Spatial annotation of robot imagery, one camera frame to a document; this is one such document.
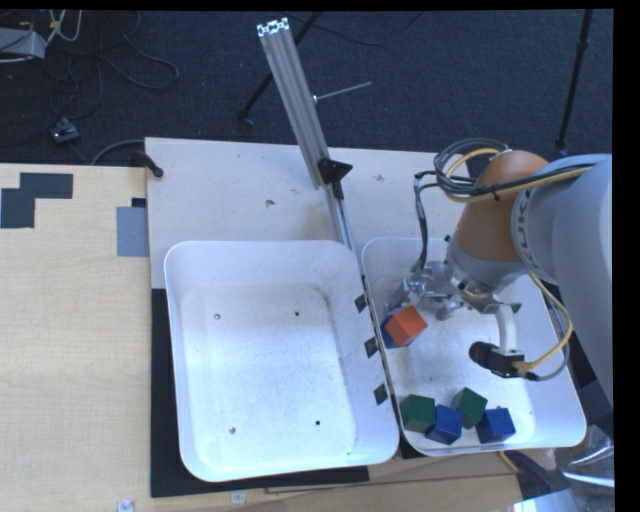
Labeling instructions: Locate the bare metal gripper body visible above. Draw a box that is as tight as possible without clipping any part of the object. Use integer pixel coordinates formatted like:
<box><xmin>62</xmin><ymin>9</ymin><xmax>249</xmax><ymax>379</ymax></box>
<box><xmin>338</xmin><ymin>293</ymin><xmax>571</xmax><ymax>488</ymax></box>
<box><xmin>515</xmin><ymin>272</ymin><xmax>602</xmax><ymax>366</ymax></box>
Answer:
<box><xmin>401</xmin><ymin>260</ymin><xmax>500</xmax><ymax>312</ymax></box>

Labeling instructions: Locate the orange cube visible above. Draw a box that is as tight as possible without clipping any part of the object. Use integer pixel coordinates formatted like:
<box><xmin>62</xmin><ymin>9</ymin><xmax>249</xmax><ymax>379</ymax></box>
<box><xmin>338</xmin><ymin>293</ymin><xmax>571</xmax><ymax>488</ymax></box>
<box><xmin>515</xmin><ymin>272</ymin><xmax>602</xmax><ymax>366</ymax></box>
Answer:
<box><xmin>383</xmin><ymin>304</ymin><xmax>430</xmax><ymax>348</ymax></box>

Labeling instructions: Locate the thin black rod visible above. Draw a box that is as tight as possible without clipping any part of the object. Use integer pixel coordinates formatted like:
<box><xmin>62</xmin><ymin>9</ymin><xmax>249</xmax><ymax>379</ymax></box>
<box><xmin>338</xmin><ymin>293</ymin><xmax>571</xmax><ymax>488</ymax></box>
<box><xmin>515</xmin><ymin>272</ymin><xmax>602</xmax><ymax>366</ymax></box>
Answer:
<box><xmin>359</xmin><ymin>269</ymin><xmax>402</xmax><ymax>444</ymax></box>

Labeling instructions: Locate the white plastic tray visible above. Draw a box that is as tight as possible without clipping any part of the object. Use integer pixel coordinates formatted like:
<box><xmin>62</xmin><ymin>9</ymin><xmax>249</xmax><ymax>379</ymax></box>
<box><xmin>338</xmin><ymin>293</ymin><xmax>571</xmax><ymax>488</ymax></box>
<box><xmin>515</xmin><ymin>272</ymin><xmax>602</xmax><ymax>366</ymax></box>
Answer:
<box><xmin>163</xmin><ymin>239</ymin><xmax>402</xmax><ymax>484</ymax></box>
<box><xmin>360</xmin><ymin>236</ymin><xmax>588</xmax><ymax>458</ymax></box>

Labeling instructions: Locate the green cube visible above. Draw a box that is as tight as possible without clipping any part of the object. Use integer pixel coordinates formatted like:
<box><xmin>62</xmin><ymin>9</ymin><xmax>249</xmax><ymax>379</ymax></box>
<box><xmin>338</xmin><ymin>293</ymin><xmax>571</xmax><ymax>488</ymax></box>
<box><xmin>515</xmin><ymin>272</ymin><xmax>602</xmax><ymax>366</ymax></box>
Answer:
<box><xmin>399</xmin><ymin>393</ymin><xmax>438</xmax><ymax>434</ymax></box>
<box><xmin>450</xmin><ymin>386</ymin><xmax>490</xmax><ymax>431</ymax></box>

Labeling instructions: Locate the pale flat board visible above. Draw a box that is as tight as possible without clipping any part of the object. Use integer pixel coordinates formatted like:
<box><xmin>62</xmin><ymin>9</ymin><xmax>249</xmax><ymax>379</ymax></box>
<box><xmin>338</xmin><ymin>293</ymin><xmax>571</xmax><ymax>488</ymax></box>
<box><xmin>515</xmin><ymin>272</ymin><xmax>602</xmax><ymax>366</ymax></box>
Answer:
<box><xmin>144</xmin><ymin>136</ymin><xmax>477</xmax><ymax>291</ymax></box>

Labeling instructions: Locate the black cylinder on white bracket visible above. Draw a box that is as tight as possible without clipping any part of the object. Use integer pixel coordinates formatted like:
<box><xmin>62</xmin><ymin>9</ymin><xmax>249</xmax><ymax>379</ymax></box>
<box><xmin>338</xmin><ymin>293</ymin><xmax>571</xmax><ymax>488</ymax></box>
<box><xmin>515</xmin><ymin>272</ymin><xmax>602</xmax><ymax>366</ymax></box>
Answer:
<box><xmin>468</xmin><ymin>301</ymin><xmax>527</xmax><ymax>379</ymax></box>

